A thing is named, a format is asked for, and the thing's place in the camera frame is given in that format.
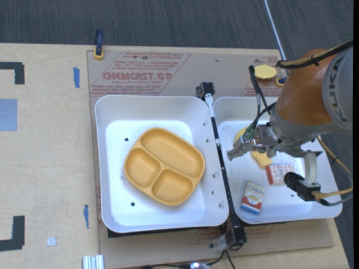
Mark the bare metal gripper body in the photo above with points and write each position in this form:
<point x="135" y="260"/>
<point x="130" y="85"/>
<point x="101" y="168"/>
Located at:
<point x="266" y="137"/>

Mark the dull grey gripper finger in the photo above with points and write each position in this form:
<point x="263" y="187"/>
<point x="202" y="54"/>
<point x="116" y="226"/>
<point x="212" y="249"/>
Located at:
<point x="237" y="151"/>
<point x="241" y="141"/>

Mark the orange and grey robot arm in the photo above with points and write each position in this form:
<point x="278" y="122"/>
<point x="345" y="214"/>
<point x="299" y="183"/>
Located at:
<point x="305" y="94"/>

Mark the yellow round toy food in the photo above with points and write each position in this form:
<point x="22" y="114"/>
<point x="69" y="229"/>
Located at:
<point x="240" y="134"/>

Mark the thin black and white rod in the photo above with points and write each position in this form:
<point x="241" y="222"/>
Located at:
<point x="221" y="155"/>

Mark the red and white packet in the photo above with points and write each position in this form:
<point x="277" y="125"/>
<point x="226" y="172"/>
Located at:
<point x="279" y="174"/>

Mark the red white blue carton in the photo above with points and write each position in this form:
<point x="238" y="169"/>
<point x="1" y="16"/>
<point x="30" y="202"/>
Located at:
<point x="252" y="197"/>

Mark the yellow scalloped round disc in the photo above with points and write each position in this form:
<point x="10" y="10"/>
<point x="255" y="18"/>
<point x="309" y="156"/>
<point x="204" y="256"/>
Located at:
<point x="265" y="71"/>

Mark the white plastic tray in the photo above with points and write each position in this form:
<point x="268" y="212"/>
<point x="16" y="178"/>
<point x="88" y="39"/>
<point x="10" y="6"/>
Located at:
<point x="117" y="150"/>
<point x="280" y="203"/>

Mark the orange divided plate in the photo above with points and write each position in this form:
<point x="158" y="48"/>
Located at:
<point x="165" y="164"/>

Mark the brown cardboard board, red print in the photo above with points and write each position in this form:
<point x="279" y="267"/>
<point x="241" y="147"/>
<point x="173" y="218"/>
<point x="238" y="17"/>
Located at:
<point x="179" y="74"/>

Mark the black cylinder on white bracket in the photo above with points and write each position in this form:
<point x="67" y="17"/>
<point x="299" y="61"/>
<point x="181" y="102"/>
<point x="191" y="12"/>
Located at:
<point x="301" y="185"/>

